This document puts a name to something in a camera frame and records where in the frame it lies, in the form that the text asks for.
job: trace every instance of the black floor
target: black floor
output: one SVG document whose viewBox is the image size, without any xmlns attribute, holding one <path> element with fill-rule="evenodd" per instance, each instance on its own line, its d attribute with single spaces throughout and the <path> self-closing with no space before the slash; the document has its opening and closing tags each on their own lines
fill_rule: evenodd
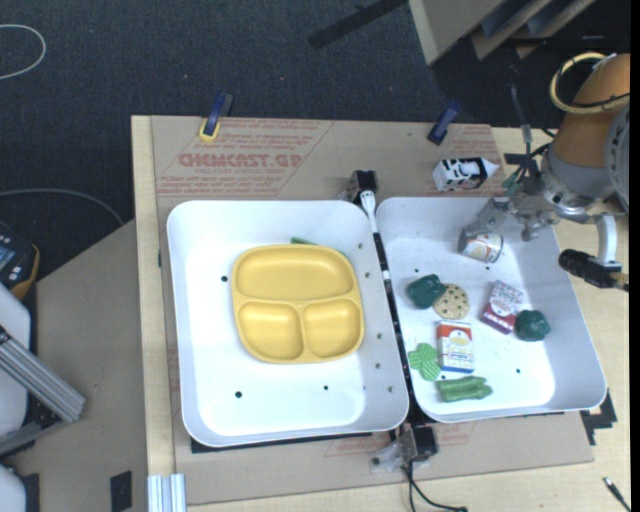
<svg viewBox="0 0 640 512">
<path fill-rule="evenodd" d="M 558 66 L 585 49 L 628 51 L 630 41 L 631 0 L 595 2 L 526 59 L 504 46 L 480 62 L 466 38 L 428 67 L 402 1 L 352 31 L 326 30 L 377 1 L 5 0 L 0 24 L 37 29 L 47 52 L 30 72 L 0 79 L 0 222 L 39 247 L 44 277 L 117 219 L 79 196 L 2 194 L 71 190 L 127 221 L 130 117 L 205 116 L 218 88 L 234 95 L 238 117 L 430 122 L 457 99 L 456 121 L 518 126 L 515 80 L 529 122 L 556 127 L 547 88 Z M 39 44 L 0 29 L 0 76 L 33 62 Z"/>
</svg>

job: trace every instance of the cylindrical container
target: cylindrical container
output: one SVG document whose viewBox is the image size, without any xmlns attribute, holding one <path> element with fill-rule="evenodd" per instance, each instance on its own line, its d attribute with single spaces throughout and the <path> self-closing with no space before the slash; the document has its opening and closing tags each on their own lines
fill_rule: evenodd
<svg viewBox="0 0 640 512">
<path fill-rule="evenodd" d="M 504 239 L 501 235 L 482 233 L 467 236 L 463 231 L 458 239 L 458 252 L 487 263 L 495 263 L 502 252 Z"/>
</svg>

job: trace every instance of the blue clamp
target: blue clamp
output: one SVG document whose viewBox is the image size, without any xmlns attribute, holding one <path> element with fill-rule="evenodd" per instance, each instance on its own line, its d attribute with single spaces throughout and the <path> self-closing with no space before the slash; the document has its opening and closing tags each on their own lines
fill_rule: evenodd
<svg viewBox="0 0 640 512">
<path fill-rule="evenodd" d="M 433 128 L 431 128 L 429 135 L 427 135 L 427 139 L 439 146 L 447 135 L 447 127 L 458 115 L 460 108 L 460 103 L 458 103 L 456 100 L 451 100 L 447 105 L 445 111 L 440 114 L 438 122 L 433 125 Z"/>
<path fill-rule="evenodd" d="M 216 92 L 216 98 L 213 101 L 209 117 L 202 122 L 200 132 L 198 133 L 203 142 L 210 144 L 216 140 L 218 132 L 220 131 L 220 123 L 218 121 L 221 117 L 229 113 L 232 102 L 233 95 L 220 90 Z"/>
</svg>

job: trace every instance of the round cracker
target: round cracker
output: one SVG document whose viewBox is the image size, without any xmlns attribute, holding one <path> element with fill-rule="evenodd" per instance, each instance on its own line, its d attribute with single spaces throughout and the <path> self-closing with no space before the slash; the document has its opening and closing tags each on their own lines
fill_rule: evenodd
<svg viewBox="0 0 640 512">
<path fill-rule="evenodd" d="M 469 296 L 457 284 L 443 283 L 445 292 L 433 303 L 433 309 L 446 320 L 460 320 L 469 312 Z"/>
</svg>

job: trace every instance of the wooden table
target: wooden table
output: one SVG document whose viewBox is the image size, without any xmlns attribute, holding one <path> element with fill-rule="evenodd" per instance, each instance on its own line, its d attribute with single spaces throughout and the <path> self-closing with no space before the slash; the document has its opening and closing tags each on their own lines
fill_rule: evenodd
<svg viewBox="0 0 640 512">
<path fill-rule="evenodd" d="M 501 154 L 522 152 L 519 130 L 495 128 L 493 134 Z M 150 117 L 132 118 L 132 141 L 147 466 L 149 475 L 168 476 L 176 471 L 176 466 L 169 404 L 162 281 L 158 268 L 158 216 Z M 544 143 L 548 142 L 548 138 L 536 130 L 535 141 Z M 606 207 L 615 209 L 616 205 L 609 204 Z M 628 216 L 619 219 L 618 228 L 618 260 L 628 272 Z M 571 247 L 589 254 L 597 253 L 598 241 L 593 226 L 565 221 L 554 229 L 561 250 Z M 596 345 L 617 414 L 617 422 L 613 428 L 596 432 L 597 444 L 593 447 L 595 461 L 423 482 L 422 488 L 430 499 L 446 504 L 464 504 L 473 512 L 623 510 L 606 488 L 603 482 L 603 477 L 606 476 L 617 484 L 630 501 L 629 297 L 627 293 L 618 290 L 599 290 L 575 278 L 572 278 L 572 283 Z M 212 484 L 214 483 L 215 476 L 212 477 Z M 378 485 L 201 505 L 190 507 L 189 510 L 387 512 L 409 509 L 407 491 L 406 484 Z M 431 510 L 424 503 L 418 503 L 417 508 Z"/>
</svg>

